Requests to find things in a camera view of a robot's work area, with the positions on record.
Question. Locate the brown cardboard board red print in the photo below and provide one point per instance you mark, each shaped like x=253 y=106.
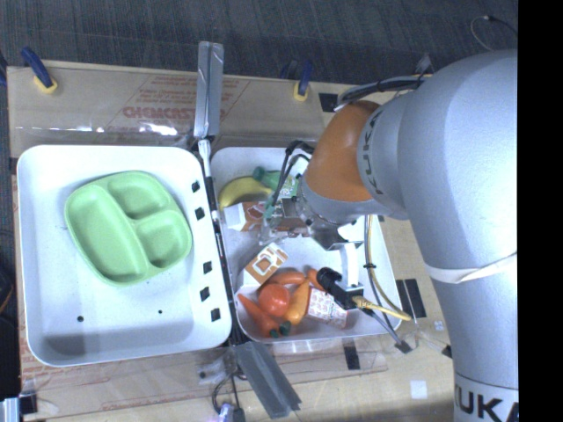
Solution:
x=110 y=99

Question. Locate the brown and white carton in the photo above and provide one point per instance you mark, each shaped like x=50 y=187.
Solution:
x=239 y=217

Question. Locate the orange and white carton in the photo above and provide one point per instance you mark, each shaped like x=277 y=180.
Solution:
x=265 y=264

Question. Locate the green divided plate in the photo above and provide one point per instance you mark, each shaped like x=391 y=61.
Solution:
x=110 y=231

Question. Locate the white bottle red print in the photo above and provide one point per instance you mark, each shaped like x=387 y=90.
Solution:
x=325 y=309

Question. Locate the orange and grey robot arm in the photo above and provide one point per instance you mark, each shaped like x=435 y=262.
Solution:
x=444 y=156

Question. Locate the orange tomato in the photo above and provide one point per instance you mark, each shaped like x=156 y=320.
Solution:
x=273 y=299

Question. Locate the black cylinder on white bracket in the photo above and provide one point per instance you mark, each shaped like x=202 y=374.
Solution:
x=338 y=289

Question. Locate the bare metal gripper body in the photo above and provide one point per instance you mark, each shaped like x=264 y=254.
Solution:
x=290 y=218

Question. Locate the green bottle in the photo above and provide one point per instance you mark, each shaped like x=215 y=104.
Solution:
x=266 y=177

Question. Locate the white plastic tray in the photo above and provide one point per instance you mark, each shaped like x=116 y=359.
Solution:
x=132 y=323
x=246 y=253

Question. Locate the yellow-orange carrot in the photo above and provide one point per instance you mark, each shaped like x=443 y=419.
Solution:
x=299 y=303

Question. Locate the orange carrot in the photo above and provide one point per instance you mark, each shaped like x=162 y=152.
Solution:
x=259 y=317

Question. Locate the orange sausage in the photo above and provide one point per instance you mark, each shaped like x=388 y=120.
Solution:
x=288 y=277

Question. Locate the yellow banana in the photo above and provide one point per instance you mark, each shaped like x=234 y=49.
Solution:
x=239 y=188

